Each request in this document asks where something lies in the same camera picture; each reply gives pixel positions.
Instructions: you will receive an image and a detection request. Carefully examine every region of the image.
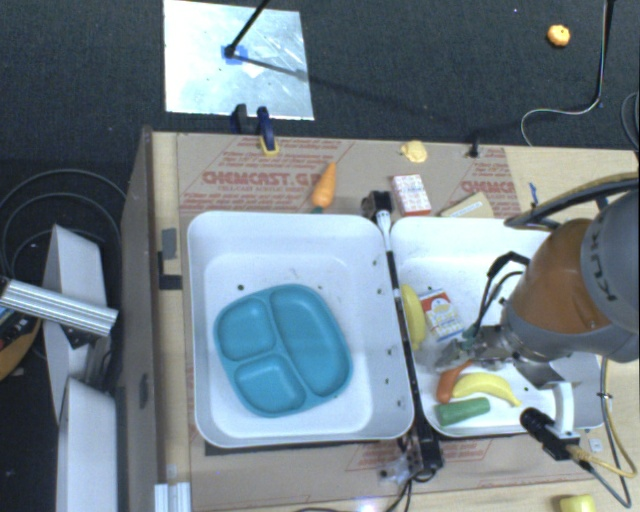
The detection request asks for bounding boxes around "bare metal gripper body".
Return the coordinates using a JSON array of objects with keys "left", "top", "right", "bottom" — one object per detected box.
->
[{"left": 462, "top": 324, "right": 522, "bottom": 374}]

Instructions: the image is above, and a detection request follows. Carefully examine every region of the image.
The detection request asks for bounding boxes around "yellow banana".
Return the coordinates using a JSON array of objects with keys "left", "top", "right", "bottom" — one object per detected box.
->
[{"left": 451, "top": 371, "right": 523, "bottom": 408}]

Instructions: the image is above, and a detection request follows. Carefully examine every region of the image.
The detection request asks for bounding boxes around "orange sausage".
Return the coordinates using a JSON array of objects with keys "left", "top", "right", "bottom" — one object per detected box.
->
[{"left": 435, "top": 359, "right": 474, "bottom": 405}]

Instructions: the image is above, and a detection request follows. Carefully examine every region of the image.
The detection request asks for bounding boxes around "red and white packet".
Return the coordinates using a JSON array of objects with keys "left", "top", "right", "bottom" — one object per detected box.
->
[{"left": 418, "top": 288, "right": 467, "bottom": 344}]

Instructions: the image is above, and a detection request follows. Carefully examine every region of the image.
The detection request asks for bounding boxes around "green cucumber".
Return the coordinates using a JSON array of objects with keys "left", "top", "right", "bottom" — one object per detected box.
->
[{"left": 434, "top": 396, "right": 492, "bottom": 428}]

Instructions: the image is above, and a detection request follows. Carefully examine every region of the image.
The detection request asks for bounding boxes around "thin black and white rod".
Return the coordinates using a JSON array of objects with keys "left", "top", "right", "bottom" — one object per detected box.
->
[{"left": 378, "top": 209, "right": 427, "bottom": 442}]

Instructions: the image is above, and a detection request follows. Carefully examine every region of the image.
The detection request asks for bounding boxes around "yellow oval toy food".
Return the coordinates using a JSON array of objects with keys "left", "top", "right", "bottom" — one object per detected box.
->
[{"left": 399, "top": 283, "right": 428, "bottom": 352}]

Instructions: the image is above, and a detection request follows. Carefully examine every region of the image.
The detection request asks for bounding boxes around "white plastic tray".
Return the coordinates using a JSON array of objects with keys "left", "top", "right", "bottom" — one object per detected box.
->
[
  {"left": 186, "top": 210, "right": 416, "bottom": 449},
  {"left": 389, "top": 215, "right": 607, "bottom": 439}
]

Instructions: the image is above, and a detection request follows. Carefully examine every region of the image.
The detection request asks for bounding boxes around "beige flat carton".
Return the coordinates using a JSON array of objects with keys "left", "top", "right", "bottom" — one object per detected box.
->
[{"left": 439, "top": 191, "right": 497, "bottom": 219}]

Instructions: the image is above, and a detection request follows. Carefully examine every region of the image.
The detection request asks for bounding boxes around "red and white carton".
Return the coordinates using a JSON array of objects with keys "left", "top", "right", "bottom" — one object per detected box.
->
[{"left": 390, "top": 173, "right": 433, "bottom": 218}]

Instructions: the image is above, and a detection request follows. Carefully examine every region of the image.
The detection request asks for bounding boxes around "blue divided plate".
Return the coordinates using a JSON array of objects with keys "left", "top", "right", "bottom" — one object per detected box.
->
[{"left": 212, "top": 283, "right": 355, "bottom": 419}]

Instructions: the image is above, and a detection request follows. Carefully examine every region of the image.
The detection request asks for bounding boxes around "yellow block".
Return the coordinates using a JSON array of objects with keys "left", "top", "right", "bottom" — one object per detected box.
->
[{"left": 558, "top": 493, "right": 596, "bottom": 512}]

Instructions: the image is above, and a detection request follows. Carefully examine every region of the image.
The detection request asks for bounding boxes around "pale yellow biscuit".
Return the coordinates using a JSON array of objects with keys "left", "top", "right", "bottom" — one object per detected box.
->
[{"left": 400, "top": 139, "right": 429, "bottom": 163}]

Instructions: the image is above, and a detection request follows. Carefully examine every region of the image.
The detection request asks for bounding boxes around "orange carrot with green end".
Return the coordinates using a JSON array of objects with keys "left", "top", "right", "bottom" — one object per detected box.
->
[{"left": 309, "top": 161, "right": 338, "bottom": 215}]

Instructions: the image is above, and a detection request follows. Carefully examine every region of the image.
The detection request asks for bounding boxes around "brown cardboard board red print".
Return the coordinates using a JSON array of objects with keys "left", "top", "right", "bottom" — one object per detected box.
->
[{"left": 175, "top": 131, "right": 597, "bottom": 499}]

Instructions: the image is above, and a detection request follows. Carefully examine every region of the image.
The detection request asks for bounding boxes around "black cylinder on white bracket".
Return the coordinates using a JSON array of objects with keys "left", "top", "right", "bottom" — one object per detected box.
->
[{"left": 519, "top": 381, "right": 582, "bottom": 460}]

